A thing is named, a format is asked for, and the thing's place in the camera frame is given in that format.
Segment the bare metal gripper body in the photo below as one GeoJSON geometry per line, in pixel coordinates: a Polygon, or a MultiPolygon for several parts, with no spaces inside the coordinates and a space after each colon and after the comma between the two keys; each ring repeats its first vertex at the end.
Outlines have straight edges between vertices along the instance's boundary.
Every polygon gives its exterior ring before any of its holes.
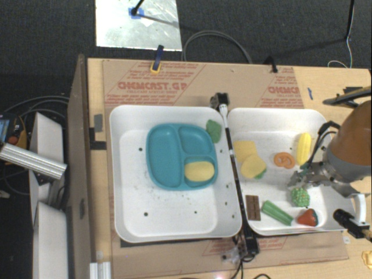
{"type": "Polygon", "coordinates": [[[361,179],[360,168],[349,163],[337,163],[336,166],[331,163],[307,164],[303,167],[302,181],[307,186],[329,186],[344,198],[351,198],[360,193],[351,185],[361,179]]]}

